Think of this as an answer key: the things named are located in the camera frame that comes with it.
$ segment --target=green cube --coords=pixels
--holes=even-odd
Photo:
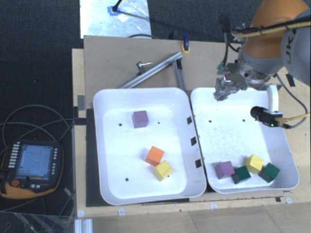
[[[266,182],[270,183],[276,178],[278,172],[280,172],[280,170],[276,166],[268,163],[259,176],[261,176]]]
[[[235,168],[234,170],[235,170],[235,174],[231,176],[234,184],[240,183],[242,181],[246,181],[247,179],[251,177],[246,166]]]

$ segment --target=emergency stop button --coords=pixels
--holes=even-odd
[[[17,179],[14,179],[11,181],[11,186],[12,187],[19,187],[20,181]]]

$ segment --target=orange cube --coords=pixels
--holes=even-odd
[[[147,155],[145,162],[153,166],[157,166],[160,164],[163,154],[164,154],[164,151],[152,146]]]

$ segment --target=wooden table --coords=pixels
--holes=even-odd
[[[138,72],[136,63],[142,61],[158,63],[181,51],[181,41],[151,40],[86,36],[84,49],[72,50],[73,102],[79,107],[80,118],[86,117],[86,108],[91,108],[94,94],[105,88],[116,88]],[[217,65],[223,59],[224,43],[190,42],[190,54],[182,60],[187,90],[197,87],[214,87]],[[228,61],[233,62],[237,54],[229,51]],[[286,69],[279,74],[285,81]],[[175,87],[173,68],[169,67],[137,87]],[[310,110],[310,88],[299,81],[291,91]],[[279,91],[279,110],[284,117],[304,113],[284,89]],[[217,208],[254,207],[260,205],[284,205],[285,199],[276,202],[276,197],[291,197],[293,203],[311,202],[310,170],[310,118],[300,127],[285,130],[300,182],[290,191],[267,190],[236,194],[205,193],[187,203],[161,203],[153,205],[132,204],[124,206],[86,207],[86,126],[75,125],[73,134],[74,168],[76,183],[76,209],[78,217],[116,216],[119,209],[126,209],[127,215],[142,215],[181,211],[209,210],[211,204]]]

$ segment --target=cube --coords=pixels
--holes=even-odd
[[[232,175],[234,184],[240,183],[242,181],[246,181],[247,179],[251,177],[246,166],[235,168],[234,171],[235,171],[235,174]]]
[[[221,162],[215,167],[218,179],[224,179],[235,174],[231,161]]]
[[[263,160],[255,155],[251,155],[246,159],[245,166],[250,173],[256,174],[262,169]]]
[[[164,151],[152,146],[147,155],[145,162],[153,166],[157,166],[160,164],[163,154],[164,154]]]
[[[266,182],[270,183],[276,178],[279,172],[280,170],[276,166],[268,163],[268,165],[262,170],[259,176],[261,176]]]
[[[168,164],[167,161],[161,162],[159,165],[157,165],[153,173],[157,177],[159,181],[162,181],[165,177],[169,176],[173,172],[173,169],[171,168],[170,164]]]
[[[146,111],[135,111],[132,120],[135,129],[146,127],[149,122]]]

